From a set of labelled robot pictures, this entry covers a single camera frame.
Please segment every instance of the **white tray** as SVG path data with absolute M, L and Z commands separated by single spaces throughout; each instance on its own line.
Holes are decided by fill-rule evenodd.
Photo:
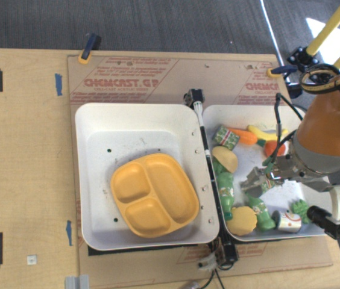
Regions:
M 297 129 L 300 124 L 299 118 L 288 106 L 279 107 L 282 127 L 289 132 Z M 208 137 L 210 150 L 216 146 L 212 138 L 220 125 L 227 127 L 246 129 L 248 125 L 258 126 L 262 130 L 274 130 L 276 119 L 273 106 L 249 106 L 249 105 L 212 105 L 203 111 L 203 120 Z M 238 169 L 234 172 L 235 207 L 245 205 L 245 195 L 241 191 L 240 182 L 245 181 L 253 167 L 262 167 L 262 161 L 266 158 L 263 149 L 255 144 L 249 146 L 238 143 L 233 149 L 238 157 Z M 303 199 L 309 206 L 317 205 L 327 211 L 332 211 L 332 200 L 330 194 L 319 193 L 304 184 L 297 182 L 285 182 L 281 187 L 274 187 L 260 197 L 270 214 L 275 210 L 290 210 L 293 202 Z M 298 233 L 287 233 L 278 230 L 270 230 L 261 233 L 254 230 L 252 233 L 243 236 L 231 234 L 239 241 L 268 241 L 287 238 L 310 237 L 325 235 L 324 230 L 313 223 L 303 225 Z
M 75 115 L 81 225 L 97 250 L 200 244 L 219 231 L 196 114 L 185 105 L 86 104 Z M 110 179 L 121 165 L 153 153 L 174 157 L 189 177 L 200 212 L 187 226 L 159 238 L 138 237 L 114 202 Z

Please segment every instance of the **white can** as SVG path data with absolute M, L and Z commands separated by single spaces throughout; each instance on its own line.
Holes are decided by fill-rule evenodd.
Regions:
M 301 229 L 301 217 L 298 214 L 274 211 L 272 218 L 276 223 L 276 229 L 280 231 L 296 233 Z

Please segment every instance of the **wooden table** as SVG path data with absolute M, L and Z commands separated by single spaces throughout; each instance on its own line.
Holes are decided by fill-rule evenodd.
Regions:
M 79 51 L 0 49 L 4 83 L 0 92 L 2 288 L 64 288 L 65 277 L 80 274 L 67 64 L 68 55 L 78 54 Z M 176 53 L 158 54 L 182 57 Z M 220 55 L 228 59 L 240 56 Z M 62 95 L 57 93 L 55 74 L 62 76 Z M 71 245 L 66 231 L 68 221 L 73 233 Z M 324 241 L 332 266 L 228 276 L 222 281 L 226 288 L 340 288 L 338 243 L 328 237 Z M 37 255 L 37 264 L 32 264 L 33 257 L 28 257 L 31 255 Z M 184 284 L 185 281 L 146 287 L 179 288 Z M 220 288 L 218 281 L 214 279 L 209 288 Z

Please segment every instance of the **white line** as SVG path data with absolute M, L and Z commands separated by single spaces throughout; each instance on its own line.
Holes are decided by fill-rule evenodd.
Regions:
M 284 66 L 284 61 L 282 59 L 282 56 L 281 56 L 281 53 L 280 53 L 280 50 L 279 50 L 279 47 L 277 46 L 277 42 L 276 42 L 276 39 L 274 37 L 274 33 L 273 33 L 273 29 L 272 29 L 272 26 L 271 26 L 271 22 L 269 21 L 269 17 L 268 17 L 268 14 L 266 13 L 266 9 L 265 9 L 265 5 L 264 5 L 264 0 L 260 0 L 261 2 L 261 7 L 262 7 L 262 11 L 264 13 L 264 16 L 265 16 L 265 19 L 266 19 L 266 23 L 268 24 L 268 28 L 269 28 L 269 31 L 271 33 L 271 37 L 272 37 L 272 41 L 273 41 L 273 45 L 277 51 L 277 58 L 279 59 L 280 61 L 280 64 L 282 66 Z

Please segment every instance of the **carrot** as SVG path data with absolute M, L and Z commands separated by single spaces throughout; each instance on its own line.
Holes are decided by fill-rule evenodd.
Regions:
M 246 145 L 254 145 L 257 143 L 257 136 L 252 132 L 245 131 L 243 129 L 237 128 L 227 128 L 229 131 L 235 133 L 236 135 L 240 136 L 238 142 L 245 143 Z

